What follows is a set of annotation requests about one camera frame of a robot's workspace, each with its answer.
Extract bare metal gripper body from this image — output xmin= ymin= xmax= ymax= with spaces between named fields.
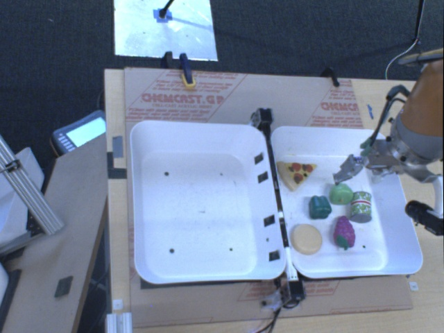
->
xmin=361 ymin=138 xmax=438 ymax=183

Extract light green bell pepper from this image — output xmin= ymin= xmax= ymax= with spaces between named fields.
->
xmin=328 ymin=182 xmax=355 ymax=206

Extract small green and white can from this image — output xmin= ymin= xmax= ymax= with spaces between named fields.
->
xmin=348 ymin=190 xmax=373 ymax=224

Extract dark green bell pepper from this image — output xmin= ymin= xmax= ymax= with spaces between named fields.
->
xmin=308 ymin=195 xmax=333 ymax=220

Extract yellow pizza slice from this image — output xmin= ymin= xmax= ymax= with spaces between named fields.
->
xmin=275 ymin=161 xmax=318 ymax=192

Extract purple grapes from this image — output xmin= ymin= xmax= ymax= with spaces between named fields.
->
xmin=333 ymin=215 xmax=357 ymax=251

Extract white plastic tray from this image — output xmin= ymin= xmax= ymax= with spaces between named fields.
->
xmin=129 ymin=119 xmax=288 ymax=285
xmin=270 ymin=126 xmax=425 ymax=280

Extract thin black and white rod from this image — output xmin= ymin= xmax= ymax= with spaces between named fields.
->
xmin=262 ymin=123 xmax=297 ymax=281

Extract pale yellow round biscuit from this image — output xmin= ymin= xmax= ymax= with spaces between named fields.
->
xmin=290 ymin=223 xmax=323 ymax=256

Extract brown cardboard board red print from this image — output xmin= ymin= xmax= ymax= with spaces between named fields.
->
xmin=123 ymin=67 xmax=416 ymax=329

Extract black cylinder on white bracket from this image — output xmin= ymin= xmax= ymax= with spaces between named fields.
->
xmin=404 ymin=174 xmax=444 ymax=237

